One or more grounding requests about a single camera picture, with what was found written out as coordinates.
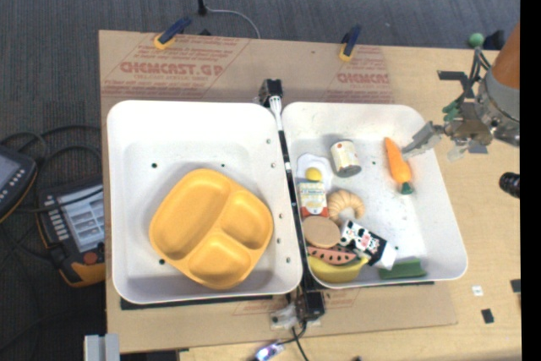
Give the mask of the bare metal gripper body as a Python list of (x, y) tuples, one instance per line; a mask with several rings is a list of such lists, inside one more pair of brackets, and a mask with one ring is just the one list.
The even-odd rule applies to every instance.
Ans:
[(494, 139), (520, 146), (520, 123), (502, 111), (488, 96), (456, 99), (442, 109), (444, 131), (456, 140), (489, 145)]

